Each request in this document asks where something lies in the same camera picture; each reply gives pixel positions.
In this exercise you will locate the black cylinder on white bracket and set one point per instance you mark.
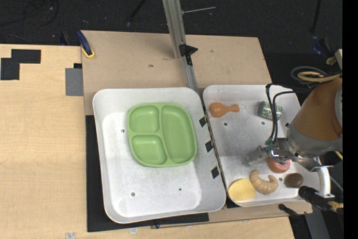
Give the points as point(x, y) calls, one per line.
point(324, 179)

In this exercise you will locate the white plastic tray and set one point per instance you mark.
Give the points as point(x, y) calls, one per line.
point(156, 193)
point(240, 134)

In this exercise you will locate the brown round toy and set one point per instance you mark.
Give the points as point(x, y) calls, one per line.
point(294, 180)

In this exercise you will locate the yellow round biscuit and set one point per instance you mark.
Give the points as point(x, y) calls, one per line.
point(241, 190)

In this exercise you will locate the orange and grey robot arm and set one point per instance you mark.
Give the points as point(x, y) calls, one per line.
point(316, 117)

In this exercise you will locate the pale brown flat board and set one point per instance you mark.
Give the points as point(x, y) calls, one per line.
point(134, 64)

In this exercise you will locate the beige toy croissant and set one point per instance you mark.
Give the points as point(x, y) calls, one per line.
point(264, 186)

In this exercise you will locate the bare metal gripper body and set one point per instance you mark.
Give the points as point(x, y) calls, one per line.
point(282, 148)

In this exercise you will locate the orange toy chicken drumstick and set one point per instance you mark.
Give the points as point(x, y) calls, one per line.
point(219, 110)

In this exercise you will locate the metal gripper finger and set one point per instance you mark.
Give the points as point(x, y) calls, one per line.
point(256, 156)

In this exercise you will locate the pink doughnut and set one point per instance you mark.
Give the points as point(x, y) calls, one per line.
point(277, 167)

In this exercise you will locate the green patterned small can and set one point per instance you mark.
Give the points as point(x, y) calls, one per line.
point(267, 110)

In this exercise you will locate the green divided plate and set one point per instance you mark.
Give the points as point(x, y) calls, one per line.
point(162, 134)

